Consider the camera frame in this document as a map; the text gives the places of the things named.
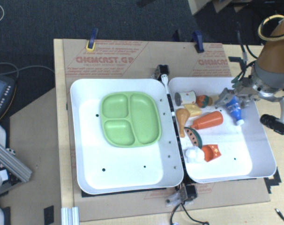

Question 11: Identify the red toy fries carton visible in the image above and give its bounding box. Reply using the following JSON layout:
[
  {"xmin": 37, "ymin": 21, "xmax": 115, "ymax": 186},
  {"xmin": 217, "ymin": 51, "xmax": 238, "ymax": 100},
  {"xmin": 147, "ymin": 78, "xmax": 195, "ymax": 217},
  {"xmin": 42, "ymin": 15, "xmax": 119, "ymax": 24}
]
[{"xmin": 201, "ymin": 144, "xmax": 222, "ymax": 163}]

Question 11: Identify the brown cardboard board, red print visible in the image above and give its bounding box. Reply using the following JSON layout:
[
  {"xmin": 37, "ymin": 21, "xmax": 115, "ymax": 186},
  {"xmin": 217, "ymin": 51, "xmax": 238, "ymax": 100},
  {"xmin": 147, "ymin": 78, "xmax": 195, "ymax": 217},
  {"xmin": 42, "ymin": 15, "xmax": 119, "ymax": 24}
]
[{"xmin": 62, "ymin": 38, "xmax": 271, "ymax": 222}]

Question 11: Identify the small white can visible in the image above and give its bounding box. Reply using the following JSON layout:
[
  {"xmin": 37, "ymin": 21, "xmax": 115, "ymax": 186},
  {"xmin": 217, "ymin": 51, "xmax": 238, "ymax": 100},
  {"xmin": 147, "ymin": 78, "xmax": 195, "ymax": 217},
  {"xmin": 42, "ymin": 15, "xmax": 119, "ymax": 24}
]
[{"xmin": 174, "ymin": 90, "xmax": 197, "ymax": 107}]

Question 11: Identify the yellow toy cheese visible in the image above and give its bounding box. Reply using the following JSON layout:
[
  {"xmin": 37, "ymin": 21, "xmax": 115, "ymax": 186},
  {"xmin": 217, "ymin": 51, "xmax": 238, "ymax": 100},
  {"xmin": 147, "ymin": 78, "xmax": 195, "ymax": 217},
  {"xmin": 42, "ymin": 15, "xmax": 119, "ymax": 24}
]
[{"xmin": 184, "ymin": 104, "xmax": 202, "ymax": 118}]

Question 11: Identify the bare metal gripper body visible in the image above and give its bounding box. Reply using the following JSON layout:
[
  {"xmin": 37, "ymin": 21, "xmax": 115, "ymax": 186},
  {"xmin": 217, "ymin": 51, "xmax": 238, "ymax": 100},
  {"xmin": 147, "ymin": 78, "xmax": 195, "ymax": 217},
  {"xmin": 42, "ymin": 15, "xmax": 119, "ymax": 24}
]
[{"xmin": 234, "ymin": 77, "xmax": 284, "ymax": 103}]

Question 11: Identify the tan toy chicken drumstick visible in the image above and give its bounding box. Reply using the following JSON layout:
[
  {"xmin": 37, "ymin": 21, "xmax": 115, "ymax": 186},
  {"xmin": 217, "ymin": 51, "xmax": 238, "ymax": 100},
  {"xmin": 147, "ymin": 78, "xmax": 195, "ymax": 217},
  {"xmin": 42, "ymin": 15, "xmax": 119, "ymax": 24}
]
[{"xmin": 175, "ymin": 108, "xmax": 191, "ymax": 138}]

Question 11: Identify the orange and green toy fruit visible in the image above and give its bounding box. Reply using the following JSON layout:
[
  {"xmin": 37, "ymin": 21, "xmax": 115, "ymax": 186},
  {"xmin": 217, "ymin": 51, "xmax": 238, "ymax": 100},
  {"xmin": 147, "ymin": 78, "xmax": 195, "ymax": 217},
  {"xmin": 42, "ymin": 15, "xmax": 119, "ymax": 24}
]
[{"xmin": 195, "ymin": 95, "xmax": 214, "ymax": 109}]

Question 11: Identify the white lumpy toy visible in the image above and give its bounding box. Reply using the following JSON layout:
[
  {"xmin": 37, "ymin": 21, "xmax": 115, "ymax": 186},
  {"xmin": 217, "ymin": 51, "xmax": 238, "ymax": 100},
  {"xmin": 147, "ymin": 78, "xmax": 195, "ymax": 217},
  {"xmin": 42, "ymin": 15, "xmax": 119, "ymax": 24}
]
[{"xmin": 184, "ymin": 146, "xmax": 205, "ymax": 164}]

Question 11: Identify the toy watermelon slice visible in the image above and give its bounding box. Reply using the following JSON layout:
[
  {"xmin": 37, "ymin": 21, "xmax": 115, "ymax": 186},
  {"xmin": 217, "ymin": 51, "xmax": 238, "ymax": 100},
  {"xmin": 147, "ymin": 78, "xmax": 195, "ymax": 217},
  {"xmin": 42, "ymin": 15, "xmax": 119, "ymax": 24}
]
[{"xmin": 184, "ymin": 127, "xmax": 203, "ymax": 150}]

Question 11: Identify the blue bottle with white cap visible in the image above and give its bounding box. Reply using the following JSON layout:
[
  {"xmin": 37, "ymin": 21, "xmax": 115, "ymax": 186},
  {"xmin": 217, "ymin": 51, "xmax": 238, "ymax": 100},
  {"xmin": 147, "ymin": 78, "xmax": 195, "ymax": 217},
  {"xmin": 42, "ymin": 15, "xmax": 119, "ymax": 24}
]
[{"xmin": 225, "ymin": 96, "xmax": 245, "ymax": 127}]

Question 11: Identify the white plastic tray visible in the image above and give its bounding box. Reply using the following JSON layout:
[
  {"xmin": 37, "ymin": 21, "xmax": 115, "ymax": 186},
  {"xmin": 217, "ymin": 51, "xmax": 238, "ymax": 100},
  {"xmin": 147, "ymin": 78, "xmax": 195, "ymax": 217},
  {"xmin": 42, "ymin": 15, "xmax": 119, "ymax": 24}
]
[
  {"xmin": 167, "ymin": 76, "xmax": 277, "ymax": 184},
  {"xmin": 69, "ymin": 78, "xmax": 185, "ymax": 195}
]

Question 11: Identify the black block with thin wires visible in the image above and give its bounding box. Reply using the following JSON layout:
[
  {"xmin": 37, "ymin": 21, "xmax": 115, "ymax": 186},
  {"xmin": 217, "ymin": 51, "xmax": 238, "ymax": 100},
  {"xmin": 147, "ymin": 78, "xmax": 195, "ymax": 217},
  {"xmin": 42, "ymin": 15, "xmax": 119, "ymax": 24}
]
[
  {"xmin": 165, "ymin": 184, "xmax": 198, "ymax": 206},
  {"xmin": 155, "ymin": 64, "xmax": 170, "ymax": 76}
]

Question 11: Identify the orange toy sauce bottle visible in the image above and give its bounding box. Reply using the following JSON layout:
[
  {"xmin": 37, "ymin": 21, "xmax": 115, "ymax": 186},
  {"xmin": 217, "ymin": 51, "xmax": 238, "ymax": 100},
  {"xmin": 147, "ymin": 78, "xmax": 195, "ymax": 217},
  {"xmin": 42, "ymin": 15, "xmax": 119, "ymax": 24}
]
[{"xmin": 190, "ymin": 110, "xmax": 224, "ymax": 130}]

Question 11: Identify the black cylinder on white bracket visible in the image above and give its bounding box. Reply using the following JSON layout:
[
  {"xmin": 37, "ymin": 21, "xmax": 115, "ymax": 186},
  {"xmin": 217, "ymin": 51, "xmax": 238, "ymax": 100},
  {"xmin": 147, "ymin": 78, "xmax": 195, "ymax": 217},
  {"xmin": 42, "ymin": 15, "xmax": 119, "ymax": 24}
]
[{"xmin": 260, "ymin": 96, "xmax": 284, "ymax": 135}]

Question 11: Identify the green divided plate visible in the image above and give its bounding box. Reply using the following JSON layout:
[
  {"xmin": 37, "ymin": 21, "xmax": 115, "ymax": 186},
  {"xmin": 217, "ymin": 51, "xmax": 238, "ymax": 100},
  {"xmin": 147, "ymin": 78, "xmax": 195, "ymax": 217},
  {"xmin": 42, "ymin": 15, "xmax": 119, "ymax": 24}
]
[{"xmin": 100, "ymin": 91, "xmax": 162, "ymax": 148}]

